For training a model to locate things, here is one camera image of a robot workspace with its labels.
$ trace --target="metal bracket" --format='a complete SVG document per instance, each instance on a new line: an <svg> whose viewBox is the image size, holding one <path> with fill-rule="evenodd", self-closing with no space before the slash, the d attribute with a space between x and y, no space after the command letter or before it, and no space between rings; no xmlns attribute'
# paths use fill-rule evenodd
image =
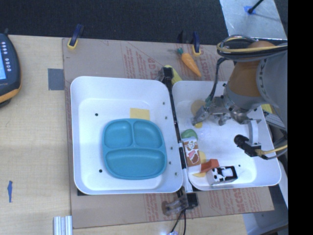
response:
<svg viewBox="0 0 313 235"><path fill-rule="evenodd" d="M247 141L247 144L249 144L251 147L260 145L258 122L260 122L260 121L259 120L251 120L248 122L249 141Z"/></svg>
<svg viewBox="0 0 313 235"><path fill-rule="evenodd" d="M173 202L168 203L167 201L164 201L162 203L162 211L166 216L178 214L183 210L191 210L198 206L198 198L195 192L186 193L182 187L179 191L177 191L177 196L178 199Z"/></svg>
<svg viewBox="0 0 313 235"><path fill-rule="evenodd" d="M72 235L72 216L53 218L53 235Z"/></svg>

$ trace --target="carrot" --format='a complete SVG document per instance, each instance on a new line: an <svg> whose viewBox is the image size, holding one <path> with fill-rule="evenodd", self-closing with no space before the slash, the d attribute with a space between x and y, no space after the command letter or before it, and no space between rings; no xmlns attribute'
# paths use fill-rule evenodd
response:
<svg viewBox="0 0 313 235"><path fill-rule="evenodd" d="M177 49L177 51L181 54L181 60L184 64L198 77L201 77L200 70L192 56L189 53L183 52L182 48Z"/></svg>

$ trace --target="black and white toy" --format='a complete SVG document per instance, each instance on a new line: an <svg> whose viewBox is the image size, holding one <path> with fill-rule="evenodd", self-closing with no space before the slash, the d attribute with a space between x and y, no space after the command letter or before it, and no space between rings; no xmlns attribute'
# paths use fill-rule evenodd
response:
<svg viewBox="0 0 313 235"><path fill-rule="evenodd" d="M210 185L230 183L238 179L234 166L221 166L209 170L206 173L206 178Z"/></svg>

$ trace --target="clamp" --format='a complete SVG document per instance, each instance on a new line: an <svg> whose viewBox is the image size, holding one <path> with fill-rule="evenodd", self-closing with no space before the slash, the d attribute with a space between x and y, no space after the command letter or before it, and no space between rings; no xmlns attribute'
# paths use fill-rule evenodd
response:
<svg viewBox="0 0 313 235"><path fill-rule="evenodd" d="M81 24L77 24L73 36L69 39L67 43L67 47L69 49L75 49L78 43L78 38L80 38L83 34L84 26Z"/></svg>
<svg viewBox="0 0 313 235"><path fill-rule="evenodd" d="M194 31L192 36L193 36L193 38L192 38L190 43L192 44L193 54L195 56L199 56L199 55L201 55L199 35L196 31ZM186 38L187 38L186 32L182 30L181 33L177 36L177 43L180 43L180 44L189 43L189 41Z"/></svg>
<svg viewBox="0 0 313 235"><path fill-rule="evenodd" d="M166 216L178 214L183 210L191 210L199 205L198 197L195 192L186 193L184 187L177 192L177 199L173 202L162 202L162 212Z"/></svg>

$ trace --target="white tray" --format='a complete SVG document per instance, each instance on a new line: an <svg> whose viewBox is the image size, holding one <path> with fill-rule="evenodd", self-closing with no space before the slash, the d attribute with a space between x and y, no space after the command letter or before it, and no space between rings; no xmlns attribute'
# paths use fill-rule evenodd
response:
<svg viewBox="0 0 313 235"><path fill-rule="evenodd" d="M179 147L169 93L156 80L81 76L71 84L74 181L85 194L166 193L182 185ZM111 176L102 158L105 125L129 118L130 108L150 111L150 121L162 131L167 153L165 171L152 179Z"/></svg>
<svg viewBox="0 0 313 235"><path fill-rule="evenodd" d="M223 94L223 82L216 88L217 96ZM196 100L205 100L210 94L213 82L208 81L179 81L173 86L173 97L178 119L179 130L193 129L198 135L199 150L204 152L206 159L218 159L220 166L235 166L238 179L231 183L210 186L206 177L196 177L188 173L191 184L200 190L246 188L272 186L279 183L281 170L277 158L264 160L259 157L249 157L234 143L237 134L249 137L248 126L240 125L230 119L225 125L219 126L218 120L210 116L203 122L202 128L192 125L191 105ZM259 107L249 115L253 119L261 119L258 124L259 142L263 150L273 149L270 133Z"/></svg>

